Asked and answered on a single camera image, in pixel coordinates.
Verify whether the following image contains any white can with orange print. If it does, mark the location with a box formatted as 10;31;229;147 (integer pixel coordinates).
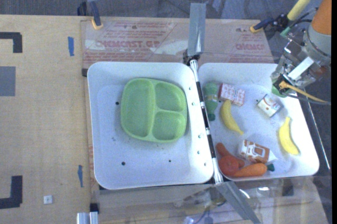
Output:
256;94;283;118

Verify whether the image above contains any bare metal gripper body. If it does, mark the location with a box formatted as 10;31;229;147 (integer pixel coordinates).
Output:
270;30;318;87

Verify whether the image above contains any green divided plate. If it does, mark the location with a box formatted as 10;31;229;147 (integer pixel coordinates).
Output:
120;77;188;144

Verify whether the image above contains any yellow banana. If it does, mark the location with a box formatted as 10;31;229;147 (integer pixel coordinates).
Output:
220;99;245;136
278;116;301;156

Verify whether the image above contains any white plastic tray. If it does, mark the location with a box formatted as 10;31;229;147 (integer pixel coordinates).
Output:
86;61;215;190
197;62;321;182

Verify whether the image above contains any brown cardboard board red print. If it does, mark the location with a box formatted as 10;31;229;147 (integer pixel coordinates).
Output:
80;16;324;224

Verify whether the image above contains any round orange fruit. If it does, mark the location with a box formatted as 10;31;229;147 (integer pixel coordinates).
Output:
218;156;240;177

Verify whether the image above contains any orange carrot with green top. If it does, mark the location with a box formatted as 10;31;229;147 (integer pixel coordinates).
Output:
232;162;275;179

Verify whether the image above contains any green plastic bottle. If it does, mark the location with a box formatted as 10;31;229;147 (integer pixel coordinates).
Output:
202;82;220;122

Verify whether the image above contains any orange and white carton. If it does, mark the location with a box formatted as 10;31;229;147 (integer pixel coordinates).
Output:
237;139;277;164
217;83;246;107

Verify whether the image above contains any thin black and white rod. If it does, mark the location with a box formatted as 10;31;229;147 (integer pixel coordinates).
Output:
189;59;224;185

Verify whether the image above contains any green round object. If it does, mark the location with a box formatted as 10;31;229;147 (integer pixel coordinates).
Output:
271;85;287;98

